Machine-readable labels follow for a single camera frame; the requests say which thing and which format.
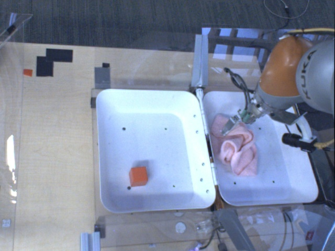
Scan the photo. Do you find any orange cube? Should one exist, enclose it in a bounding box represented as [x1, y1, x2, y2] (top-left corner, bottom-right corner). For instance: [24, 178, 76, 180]
[128, 166, 149, 188]

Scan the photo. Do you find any black cylinder on white bracket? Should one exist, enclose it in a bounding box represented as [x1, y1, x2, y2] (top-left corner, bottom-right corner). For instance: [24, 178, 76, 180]
[281, 115, 319, 153]

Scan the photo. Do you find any white plastic tray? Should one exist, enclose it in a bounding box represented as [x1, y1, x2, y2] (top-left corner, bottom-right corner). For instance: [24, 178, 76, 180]
[203, 90, 320, 207]
[95, 88, 217, 214]

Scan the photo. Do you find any pink cloth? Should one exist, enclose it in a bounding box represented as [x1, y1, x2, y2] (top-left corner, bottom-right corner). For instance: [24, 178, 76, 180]
[209, 113, 259, 177]

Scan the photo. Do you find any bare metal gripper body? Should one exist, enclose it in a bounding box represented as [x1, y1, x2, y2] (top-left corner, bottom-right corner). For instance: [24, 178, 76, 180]
[229, 100, 265, 127]

